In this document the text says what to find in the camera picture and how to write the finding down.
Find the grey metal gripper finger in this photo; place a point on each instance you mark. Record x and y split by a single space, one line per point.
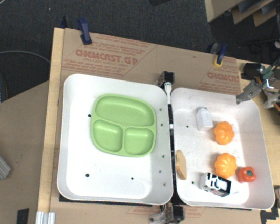
248 92
273 98

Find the orange toy pumpkin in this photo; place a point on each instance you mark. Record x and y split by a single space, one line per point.
224 133
225 165

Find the white plastic bottle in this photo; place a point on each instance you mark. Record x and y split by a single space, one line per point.
204 120

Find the white plastic tray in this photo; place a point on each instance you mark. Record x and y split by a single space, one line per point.
110 177
197 148

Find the red toy bell pepper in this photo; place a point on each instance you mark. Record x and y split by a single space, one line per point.
246 175

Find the thin black and white rod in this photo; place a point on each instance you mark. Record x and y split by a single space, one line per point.
171 125

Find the black and white carton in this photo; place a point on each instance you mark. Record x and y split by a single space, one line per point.
214 185

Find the tan toy bread slice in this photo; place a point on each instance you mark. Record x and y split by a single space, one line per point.
181 165

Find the green divided plate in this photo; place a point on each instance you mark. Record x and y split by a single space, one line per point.
125 112

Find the brown cardboard board red print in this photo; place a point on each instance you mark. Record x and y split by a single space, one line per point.
126 60

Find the black cylinder on white bracket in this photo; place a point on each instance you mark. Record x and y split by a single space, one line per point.
251 70

